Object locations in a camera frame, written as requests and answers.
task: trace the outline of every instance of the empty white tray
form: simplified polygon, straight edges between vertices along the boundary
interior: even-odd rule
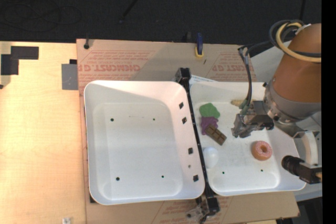
[[[103,205],[192,199],[205,187],[184,88],[93,81],[84,90],[89,188]]]
[[[265,88],[262,83],[253,82],[253,99],[263,100]],[[202,148],[214,147],[218,150],[217,164],[207,169],[211,189],[222,196],[265,193],[272,191],[300,190],[305,182],[282,168],[281,160],[286,155],[298,157],[293,138],[276,127],[253,131],[251,136],[236,138],[232,135],[236,114],[240,109],[231,104],[232,100],[245,99],[247,82],[197,82],[190,94],[193,102],[195,121]],[[207,135],[202,135],[199,108],[212,103],[220,112],[218,129],[227,136],[222,146]],[[256,160],[251,153],[254,141],[268,142],[273,155],[266,161]]]

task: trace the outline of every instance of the dark background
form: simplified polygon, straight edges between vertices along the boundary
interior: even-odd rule
[[[321,23],[321,0],[0,0],[0,40],[76,42],[77,38],[181,42],[197,32],[210,44],[268,39],[284,19]]]

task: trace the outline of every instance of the cardboard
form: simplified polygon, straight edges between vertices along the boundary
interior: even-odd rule
[[[87,140],[83,90],[93,80],[171,81],[178,68],[190,68],[192,75],[216,81],[247,81],[238,45],[204,44],[203,58],[195,57],[192,43],[125,40],[77,40],[78,88],[87,224],[189,224],[186,212],[196,207],[195,200],[142,202],[103,206],[90,202]],[[252,80],[256,76],[251,66]],[[218,197],[221,211],[206,223],[240,223],[299,215],[292,192]]]

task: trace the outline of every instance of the donut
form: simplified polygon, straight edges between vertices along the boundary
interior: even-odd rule
[[[265,161],[271,158],[272,153],[272,147],[265,141],[256,141],[252,145],[252,155],[260,161]]]

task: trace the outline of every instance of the wooden surface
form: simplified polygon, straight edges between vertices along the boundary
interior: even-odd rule
[[[76,44],[38,46],[38,60],[19,60],[19,75],[2,76],[0,90],[0,222],[86,222],[78,91],[62,90],[61,64]]]

